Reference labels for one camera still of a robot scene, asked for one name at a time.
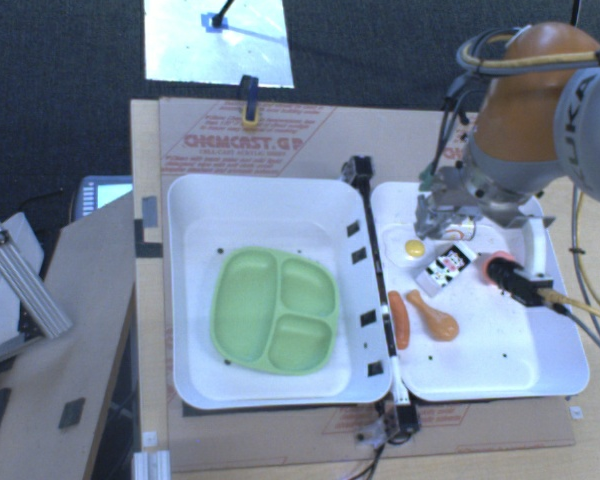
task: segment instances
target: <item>yellow clip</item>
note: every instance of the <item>yellow clip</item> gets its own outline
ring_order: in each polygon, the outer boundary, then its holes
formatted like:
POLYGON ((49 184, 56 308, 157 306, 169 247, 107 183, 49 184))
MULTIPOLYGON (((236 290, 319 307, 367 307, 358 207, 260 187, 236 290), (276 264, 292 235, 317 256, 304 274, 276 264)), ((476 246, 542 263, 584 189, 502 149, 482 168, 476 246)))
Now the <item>yellow clip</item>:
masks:
POLYGON ((247 119, 247 106, 242 107, 242 127, 247 129, 253 129, 258 126, 260 122, 260 109, 256 107, 256 113, 253 116, 253 121, 247 119))

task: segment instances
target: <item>cable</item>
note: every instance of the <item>cable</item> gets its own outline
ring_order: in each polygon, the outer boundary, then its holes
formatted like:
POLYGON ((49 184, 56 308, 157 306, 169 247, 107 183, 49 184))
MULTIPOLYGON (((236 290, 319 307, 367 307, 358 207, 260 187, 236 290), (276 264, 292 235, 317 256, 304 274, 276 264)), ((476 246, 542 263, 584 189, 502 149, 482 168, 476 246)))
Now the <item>cable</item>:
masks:
MULTIPOLYGON (((584 192, 579 192, 577 199, 578 199, 578 204, 576 207, 576 222, 579 223, 580 218, 582 216, 582 207, 583 207, 583 202, 585 199, 584 192)), ((600 306, 600 297, 598 296, 596 291, 593 289, 591 280, 589 279, 589 276, 587 275, 587 272, 584 268, 584 264, 582 263, 582 254, 584 254, 584 251, 580 247, 580 227, 579 227, 579 225, 576 226, 575 245, 574 245, 574 248, 572 249, 572 252, 574 254, 574 260, 578 263, 578 268, 580 270, 580 273, 582 274, 582 279, 584 281, 585 286, 587 287, 589 294, 593 297, 593 299, 600 306)))
POLYGON ((582 320, 580 320, 577 316, 575 316, 571 311, 569 311, 562 304, 554 304, 553 309, 561 315, 564 315, 567 318, 573 320, 578 325, 578 327, 580 327, 585 333, 587 333, 589 338, 591 338, 593 342, 596 345, 598 345, 598 347, 600 347, 600 337, 596 336, 594 332, 591 329, 589 329, 589 327, 587 327, 585 323, 582 320))
POLYGON ((380 462, 380 457, 382 456, 382 452, 384 451, 384 447, 384 444, 380 445, 376 450, 376 454, 373 460, 371 461, 371 464, 369 464, 366 468, 360 471, 360 473, 358 473, 357 475, 350 477, 348 480, 360 480, 361 478, 365 478, 365 480, 371 480, 373 478, 373 475, 375 475, 376 468, 378 467, 378 462, 380 462))
POLYGON ((455 124, 458 116, 462 112, 462 104, 467 98, 467 96, 481 92, 479 89, 469 89, 460 94, 455 103, 447 98, 445 100, 445 108, 444 114, 442 116, 442 122, 440 124, 440 131, 438 133, 438 145, 436 147, 436 153, 433 158, 433 162, 430 164, 430 173, 433 176, 438 170, 438 164, 440 163, 440 158, 442 157, 442 153, 444 152, 444 148, 449 143, 451 139, 452 133, 455 131, 455 124), (451 114, 451 119, 449 120, 449 113, 453 110, 453 114, 451 114))
MULTIPOLYGON (((579 235, 579 223, 578 223, 579 199, 580 199, 580 190, 578 189, 577 186, 574 185, 572 198, 571 198, 571 248, 574 253, 573 254, 573 264, 574 264, 574 269, 575 269, 575 273, 576 273, 576 279, 578 280, 578 286, 580 287, 580 292, 582 293, 585 303, 590 304, 589 295, 587 293, 587 288, 584 283, 584 279, 582 277, 582 271, 580 269, 579 253, 576 252, 576 251, 578 251, 578 235, 579 235)), ((592 331, 588 327, 586 327, 582 322, 574 319, 575 317, 573 317, 573 315, 571 315, 571 313, 569 313, 569 316, 571 317, 571 319, 574 322, 576 322, 589 335, 589 337, 591 337, 591 339, 596 343, 596 345, 598 345, 598 347, 600 347, 600 323, 598 322, 596 317, 594 315, 591 315, 591 320, 593 322, 594 327, 596 328, 596 332, 598 333, 599 339, 597 337, 594 337, 595 335, 592 333, 592 331)))
POLYGON ((120 416, 120 414, 122 414, 122 411, 125 409, 127 404, 135 398, 137 392, 138 392, 138 385, 136 384, 136 386, 124 398, 124 400, 122 402, 120 402, 119 404, 117 404, 117 408, 115 410, 113 410, 113 413, 107 418, 107 422, 105 423, 105 425, 108 425, 113 420, 117 419, 118 416, 120 416))
POLYGON ((487 60, 472 54, 472 52, 477 51, 476 46, 478 43, 509 41, 514 36, 515 33, 513 32, 502 33, 496 31, 487 38, 483 35, 473 37, 458 49, 456 60, 462 68, 471 73, 492 77, 600 66, 600 51, 538 55, 507 60, 487 60))
POLYGON ((391 446, 402 446, 411 439, 411 434, 400 433, 387 441, 391 446))
POLYGON ((129 460, 129 456, 133 451, 133 436, 127 440, 125 447, 123 449, 123 453, 120 454, 118 460, 115 465, 109 471, 109 474, 106 476, 105 480, 113 480, 116 476, 122 471, 129 460))
POLYGON ((600 310, 578 300, 563 295, 552 288, 539 288, 538 294, 550 304, 570 304, 600 318, 600 310))
POLYGON ((64 194, 64 188, 60 187, 57 190, 53 190, 52 192, 47 192, 44 194, 39 194, 37 196, 32 196, 28 199, 25 199, 24 201, 22 201, 19 205, 18 205, 18 209, 16 211, 18 212, 24 212, 25 207, 28 206, 31 203, 37 203, 38 201, 42 201, 44 199, 50 199, 52 197, 55 196, 61 196, 64 194))

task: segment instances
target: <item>green plate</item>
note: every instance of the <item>green plate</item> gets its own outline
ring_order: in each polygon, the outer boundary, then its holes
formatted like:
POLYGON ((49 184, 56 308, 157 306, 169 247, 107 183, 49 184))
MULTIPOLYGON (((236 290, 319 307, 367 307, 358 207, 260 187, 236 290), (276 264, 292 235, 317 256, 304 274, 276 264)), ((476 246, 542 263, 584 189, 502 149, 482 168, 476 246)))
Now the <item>green plate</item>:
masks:
POLYGON ((308 374, 331 356, 339 307, 336 282, 319 263, 245 247, 222 265, 211 338, 231 362, 271 373, 308 374))

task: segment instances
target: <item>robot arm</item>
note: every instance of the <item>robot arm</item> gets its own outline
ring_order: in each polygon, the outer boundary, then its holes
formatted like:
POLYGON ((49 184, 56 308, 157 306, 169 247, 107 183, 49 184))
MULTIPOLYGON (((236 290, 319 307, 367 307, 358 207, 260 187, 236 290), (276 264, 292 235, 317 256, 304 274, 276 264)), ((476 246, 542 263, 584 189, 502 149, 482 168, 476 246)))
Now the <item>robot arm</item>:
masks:
MULTIPOLYGON (((491 83, 462 162, 439 169, 425 184, 430 194, 419 197, 421 238, 442 238, 482 216, 522 227, 528 217, 519 206, 563 175, 600 200, 600 44, 562 23, 501 32, 478 36, 458 52, 469 71, 462 83, 491 83), (476 56, 503 38, 503 61, 476 56)), ((438 156, 443 147, 442 140, 438 156)), ((432 165, 435 171, 437 159, 432 165)))

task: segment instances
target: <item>screen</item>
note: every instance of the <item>screen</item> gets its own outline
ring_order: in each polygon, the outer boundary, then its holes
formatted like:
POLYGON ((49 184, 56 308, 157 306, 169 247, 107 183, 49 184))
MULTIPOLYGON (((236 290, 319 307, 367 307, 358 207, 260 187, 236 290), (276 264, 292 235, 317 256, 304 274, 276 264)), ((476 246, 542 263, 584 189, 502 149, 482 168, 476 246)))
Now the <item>screen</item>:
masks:
POLYGON ((115 201, 119 197, 131 192, 133 185, 131 183, 115 183, 112 185, 98 185, 98 208, 105 204, 115 201))

